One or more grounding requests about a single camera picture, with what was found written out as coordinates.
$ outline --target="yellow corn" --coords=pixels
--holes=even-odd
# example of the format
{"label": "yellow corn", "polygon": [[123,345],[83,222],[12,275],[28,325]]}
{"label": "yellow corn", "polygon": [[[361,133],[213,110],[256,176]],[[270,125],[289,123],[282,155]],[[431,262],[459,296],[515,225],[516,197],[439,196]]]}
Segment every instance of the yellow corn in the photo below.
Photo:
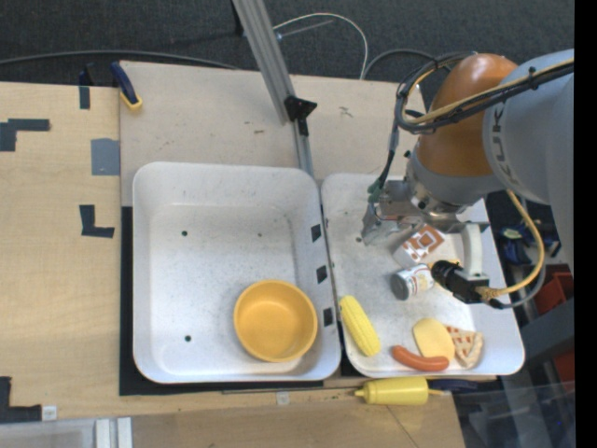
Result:
{"label": "yellow corn", "polygon": [[377,332],[361,304],[352,295],[345,295],[340,299],[340,314],[344,327],[363,354],[372,357],[382,350]]}

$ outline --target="white tray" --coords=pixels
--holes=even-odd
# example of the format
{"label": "white tray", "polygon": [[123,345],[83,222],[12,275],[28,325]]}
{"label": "white tray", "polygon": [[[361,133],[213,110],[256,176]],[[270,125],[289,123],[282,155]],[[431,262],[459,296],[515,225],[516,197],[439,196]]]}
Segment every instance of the white tray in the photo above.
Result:
{"label": "white tray", "polygon": [[[423,317],[434,317],[444,324],[483,332],[485,346],[477,367],[463,369],[456,360],[437,374],[506,375],[518,371],[524,361],[524,346],[516,317],[512,310],[495,310],[485,304],[464,304],[435,284],[427,291],[399,301],[393,294],[390,275],[402,269],[392,257],[397,247],[396,237],[381,244],[357,242],[362,229],[362,217],[367,208],[367,188],[375,175],[330,175],[322,186],[322,201],[326,217],[327,243],[334,272],[337,297],[354,295],[371,320],[382,343],[382,350],[365,357],[355,346],[350,334],[344,334],[346,353],[354,367],[372,378],[401,375],[429,375],[396,362],[391,347],[401,344],[418,353],[412,336],[413,325]],[[488,220],[483,201],[469,208],[463,220]],[[483,271],[490,276],[492,287],[504,287],[491,230],[482,234]],[[463,260],[464,251],[459,235],[447,235],[447,240],[432,252],[425,263],[438,259]]]}
{"label": "white tray", "polygon": [[[152,162],[136,173],[132,196],[133,357],[144,376],[163,384],[315,381],[335,371],[340,337],[310,176]],[[234,304],[261,279],[295,284],[315,306],[317,337],[297,360],[257,360],[236,337]]]}

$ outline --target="silver can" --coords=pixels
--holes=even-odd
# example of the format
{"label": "silver can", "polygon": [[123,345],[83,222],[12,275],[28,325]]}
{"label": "silver can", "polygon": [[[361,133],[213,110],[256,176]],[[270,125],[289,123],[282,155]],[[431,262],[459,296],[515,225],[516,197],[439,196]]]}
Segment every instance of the silver can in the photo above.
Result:
{"label": "silver can", "polygon": [[417,264],[409,269],[403,269],[390,277],[390,288],[401,301],[416,296],[434,284],[431,270],[426,264]]}

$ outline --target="yellow bowl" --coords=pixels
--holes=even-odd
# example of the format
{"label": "yellow bowl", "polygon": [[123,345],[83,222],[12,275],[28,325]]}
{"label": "yellow bowl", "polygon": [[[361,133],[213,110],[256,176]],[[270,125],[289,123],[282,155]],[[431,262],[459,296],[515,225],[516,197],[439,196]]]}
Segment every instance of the yellow bowl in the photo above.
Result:
{"label": "yellow bowl", "polygon": [[236,301],[234,329],[253,357],[285,362],[311,348],[317,314],[298,287],[282,280],[262,280],[246,288]]}

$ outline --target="sausage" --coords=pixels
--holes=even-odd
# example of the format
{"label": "sausage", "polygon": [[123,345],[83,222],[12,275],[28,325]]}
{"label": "sausage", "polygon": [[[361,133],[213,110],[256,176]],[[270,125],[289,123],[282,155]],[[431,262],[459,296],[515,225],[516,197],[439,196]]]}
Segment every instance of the sausage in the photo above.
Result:
{"label": "sausage", "polygon": [[413,354],[402,345],[392,347],[392,357],[403,365],[420,371],[443,371],[450,365],[450,361],[444,356],[423,357]]}

